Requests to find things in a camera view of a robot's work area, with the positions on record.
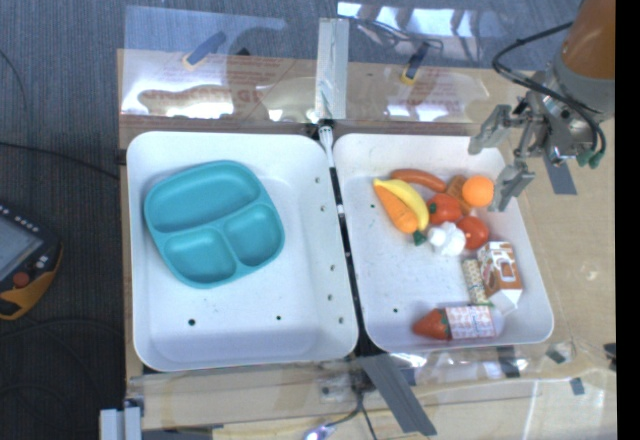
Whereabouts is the white plastic tray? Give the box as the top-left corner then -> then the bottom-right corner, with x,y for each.
331,132 -> 556,355
125,129 -> 361,373

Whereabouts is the blue divided plate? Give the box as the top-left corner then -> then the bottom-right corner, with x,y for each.
142,159 -> 287,291

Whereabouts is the brown toy biscuit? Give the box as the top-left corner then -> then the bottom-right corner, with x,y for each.
445,174 -> 474,217

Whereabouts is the brown toy sausage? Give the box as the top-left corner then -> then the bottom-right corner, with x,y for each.
389,168 -> 448,194

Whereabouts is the white toy garlic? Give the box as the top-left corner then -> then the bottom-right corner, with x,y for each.
426,220 -> 468,258

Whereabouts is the small patterned packet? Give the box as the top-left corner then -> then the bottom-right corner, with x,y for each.
460,257 -> 490,306

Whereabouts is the orange toy fruit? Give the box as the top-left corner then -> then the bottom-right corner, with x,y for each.
460,174 -> 496,209

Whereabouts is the red toy tomato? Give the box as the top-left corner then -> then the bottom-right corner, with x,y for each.
455,214 -> 491,251

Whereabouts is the red toy strawberry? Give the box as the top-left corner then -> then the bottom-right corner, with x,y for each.
411,307 -> 453,342

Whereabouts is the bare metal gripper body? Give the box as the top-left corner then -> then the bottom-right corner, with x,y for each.
509,92 -> 597,165

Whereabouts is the clear bottle with pink label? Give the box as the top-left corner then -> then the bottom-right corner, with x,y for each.
444,303 -> 506,342

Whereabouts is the white and orange carton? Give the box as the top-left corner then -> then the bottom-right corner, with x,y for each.
475,240 -> 525,315

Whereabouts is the red tomato with green stem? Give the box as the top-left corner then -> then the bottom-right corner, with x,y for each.
425,192 -> 464,226

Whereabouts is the yellow banana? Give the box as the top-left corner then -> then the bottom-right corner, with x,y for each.
372,177 -> 431,233

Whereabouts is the orange carrot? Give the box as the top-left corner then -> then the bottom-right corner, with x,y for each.
373,183 -> 428,247

